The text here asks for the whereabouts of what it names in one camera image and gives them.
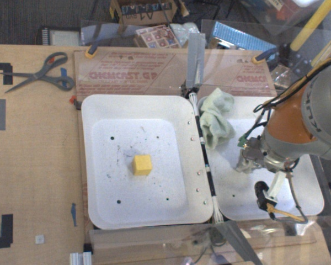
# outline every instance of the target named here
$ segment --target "yellow tube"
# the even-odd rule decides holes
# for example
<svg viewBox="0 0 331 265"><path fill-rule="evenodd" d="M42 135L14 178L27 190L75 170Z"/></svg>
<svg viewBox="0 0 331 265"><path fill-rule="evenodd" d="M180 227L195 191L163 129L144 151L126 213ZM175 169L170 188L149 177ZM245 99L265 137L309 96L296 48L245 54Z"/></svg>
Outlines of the yellow tube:
<svg viewBox="0 0 331 265"><path fill-rule="evenodd" d="M298 51L302 47L317 26L319 26L323 19L327 16L330 10L331 0L325 0L291 43L291 50Z"/></svg>

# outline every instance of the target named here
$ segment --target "white plastic container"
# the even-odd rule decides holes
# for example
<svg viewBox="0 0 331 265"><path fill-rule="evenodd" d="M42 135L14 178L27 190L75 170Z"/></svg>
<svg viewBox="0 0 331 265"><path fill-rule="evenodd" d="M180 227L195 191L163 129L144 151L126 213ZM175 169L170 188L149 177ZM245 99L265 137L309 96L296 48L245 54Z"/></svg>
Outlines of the white plastic container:
<svg viewBox="0 0 331 265"><path fill-rule="evenodd" d="M324 0L239 0L273 34L310 17Z"/></svg>

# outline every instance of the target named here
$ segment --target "yellow block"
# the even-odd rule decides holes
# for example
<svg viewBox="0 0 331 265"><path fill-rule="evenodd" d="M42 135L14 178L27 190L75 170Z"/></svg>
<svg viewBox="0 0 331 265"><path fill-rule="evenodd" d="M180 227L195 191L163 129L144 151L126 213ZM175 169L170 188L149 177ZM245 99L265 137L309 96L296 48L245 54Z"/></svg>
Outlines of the yellow block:
<svg viewBox="0 0 331 265"><path fill-rule="evenodd" d="M152 170L151 155L135 155L132 160L134 176L146 176Z"/></svg>

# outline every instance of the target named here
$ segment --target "black scissors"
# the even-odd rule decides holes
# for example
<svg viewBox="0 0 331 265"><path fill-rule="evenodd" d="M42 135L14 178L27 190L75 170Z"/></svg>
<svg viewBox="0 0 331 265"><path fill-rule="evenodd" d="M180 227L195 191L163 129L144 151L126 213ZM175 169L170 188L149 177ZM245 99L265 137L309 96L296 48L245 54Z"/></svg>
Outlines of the black scissors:
<svg viewBox="0 0 331 265"><path fill-rule="evenodd" d="M64 63L66 63L66 61L67 61L67 54L65 52L56 52L56 53L49 55L45 59L43 67L40 69L40 71L38 71L36 73L1 73L2 75L6 75L6 76L16 76L16 77L27 77L28 78L25 81L20 82L18 85L10 88L6 92L12 91L21 86L26 85L27 83L34 82L37 80L50 82L63 91L69 91L70 89L73 88L73 86L75 84L74 80L71 77L67 77L67 76L49 77L49 76L45 75L52 68L62 65Z"/></svg>

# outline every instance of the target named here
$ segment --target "crumpled towel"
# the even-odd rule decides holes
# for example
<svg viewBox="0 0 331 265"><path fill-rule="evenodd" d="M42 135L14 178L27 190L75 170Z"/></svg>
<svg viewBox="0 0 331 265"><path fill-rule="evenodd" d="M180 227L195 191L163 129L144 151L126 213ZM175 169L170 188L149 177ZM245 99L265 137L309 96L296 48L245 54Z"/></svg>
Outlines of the crumpled towel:
<svg viewBox="0 0 331 265"><path fill-rule="evenodd" d="M229 93L216 88L200 107L200 126L209 149L214 149L235 136L235 130L225 119L234 104Z"/></svg>

